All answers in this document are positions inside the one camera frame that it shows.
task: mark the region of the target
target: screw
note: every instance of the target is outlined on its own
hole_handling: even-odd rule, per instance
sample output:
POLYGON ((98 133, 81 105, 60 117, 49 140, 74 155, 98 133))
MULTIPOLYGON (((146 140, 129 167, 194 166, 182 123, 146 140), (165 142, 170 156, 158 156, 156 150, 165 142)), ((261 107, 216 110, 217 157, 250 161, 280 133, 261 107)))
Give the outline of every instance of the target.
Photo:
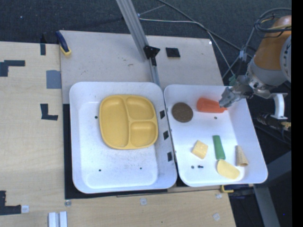
POLYGON ((71 206, 71 201, 70 200, 66 200, 65 203, 64 203, 64 205, 66 207, 70 207, 71 206))

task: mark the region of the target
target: blue clamp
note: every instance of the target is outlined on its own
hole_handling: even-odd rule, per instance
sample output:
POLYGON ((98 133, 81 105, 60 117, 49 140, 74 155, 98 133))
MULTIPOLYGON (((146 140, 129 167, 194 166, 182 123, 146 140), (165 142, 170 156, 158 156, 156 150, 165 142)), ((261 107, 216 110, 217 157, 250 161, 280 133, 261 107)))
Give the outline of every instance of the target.
POLYGON ((60 44, 60 50, 62 51, 62 53, 64 55, 70 55, 71 54, 71 50, 68 47, 63 35, 60 33, 60 31, 56 31, 56 37, 59 41, 60 44))

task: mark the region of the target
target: metal pole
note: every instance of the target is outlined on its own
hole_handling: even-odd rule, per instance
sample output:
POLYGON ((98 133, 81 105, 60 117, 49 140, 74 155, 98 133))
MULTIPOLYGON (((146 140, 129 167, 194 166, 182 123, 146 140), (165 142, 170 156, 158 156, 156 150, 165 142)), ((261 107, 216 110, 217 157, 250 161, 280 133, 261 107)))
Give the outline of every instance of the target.
MULTIPOLYGON (((121 10, 123 18, 127 24, 129 31, 134 39, 134 42, 137 46, 137 49, 143 58, 143 60, 147 60, 147 56, 144 52, 144 47, 148 45, 145 33, 141 26, 138 15, 134 9, 134 5, 132 0, 116 0, 117 4, 121 10)), ((160 85, 158 71, 156 65, 153 65, 152 60, 149 58, 150 67, 151 67, 151 76, 154 83, 160 85)))

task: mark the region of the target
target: food item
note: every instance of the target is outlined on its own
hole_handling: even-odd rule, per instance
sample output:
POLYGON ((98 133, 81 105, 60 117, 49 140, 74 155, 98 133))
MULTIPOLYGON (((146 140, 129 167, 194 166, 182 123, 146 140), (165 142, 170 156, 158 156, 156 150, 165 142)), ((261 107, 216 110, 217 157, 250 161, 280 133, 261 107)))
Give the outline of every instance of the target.
POLYGON ((193 153, 194 155, 196 155, 197 157, 199 157, 201 159, 204 159, 206 156, 207 150, 208 150, 208 145, 197 140, 191 153, 193 153))
POLYGON ((203 113, 223 113, 227 108, 220 107, 219 102, 201 97, 197 101, 197 110, 203 113))
POLYGON ((214 141, 214 151, 216 154, 216 159, 225 159, 225 153, 223 150, 223 146, 221 143, 221 139, 219 135, 213 135, 213 141, 214 141))
POLYGON ((172 116, 179 122, 188 122, 194 116, 194 112, 186 103, 176 103, 171 109, 172 116))
POLYGON ((240 175, 240 171, 235 166, 223 159, 218 160, 217 171, 221 176, 233 180, 240 175))
POLYGON ((241 146, 236 146, 237 166, 247 166, 248 160, 241 146))

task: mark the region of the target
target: cone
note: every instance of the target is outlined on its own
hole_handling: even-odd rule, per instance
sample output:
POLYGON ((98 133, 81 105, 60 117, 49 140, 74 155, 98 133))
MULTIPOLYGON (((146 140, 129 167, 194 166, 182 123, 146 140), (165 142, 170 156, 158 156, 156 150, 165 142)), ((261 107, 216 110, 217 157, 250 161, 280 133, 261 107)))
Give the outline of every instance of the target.
POLYGON ((246 159, 241 146, 236 146, 236 157, 237 157, 237 166, 248 165, 248 160, 246 159))

